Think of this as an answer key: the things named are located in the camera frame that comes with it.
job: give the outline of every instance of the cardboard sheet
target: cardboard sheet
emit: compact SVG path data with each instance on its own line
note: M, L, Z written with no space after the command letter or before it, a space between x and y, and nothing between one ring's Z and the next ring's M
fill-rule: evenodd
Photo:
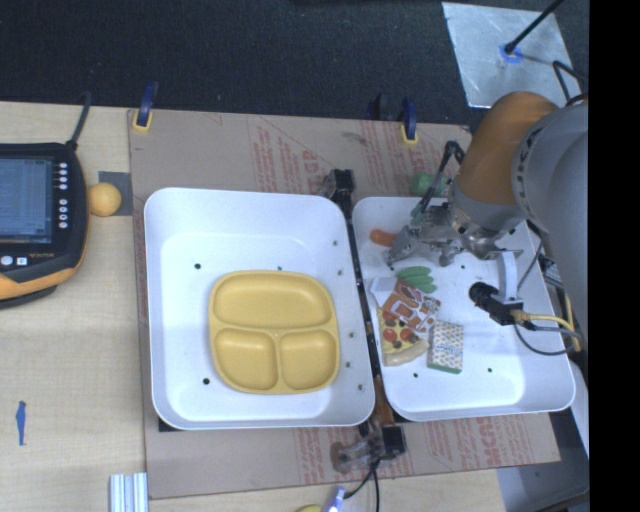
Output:
M133 112L129 112L129 126ZM144 203L154 191L196 187L314 194L332 169L352 169L354 204L367 196L409 196L416 172L434 174L448 140L467 147L459 126L419 124L418 142L402 141L394 122L157 110L147 133L129 129L134 196L138 315L149 495L152 499L358 481L337 472L335 443L360 439L357 428L176 431L151 401L144 258ZM445 171L457 172L452 159ZM405 423L407 453L380 478L554 462L559 451L549 416L528 414Z

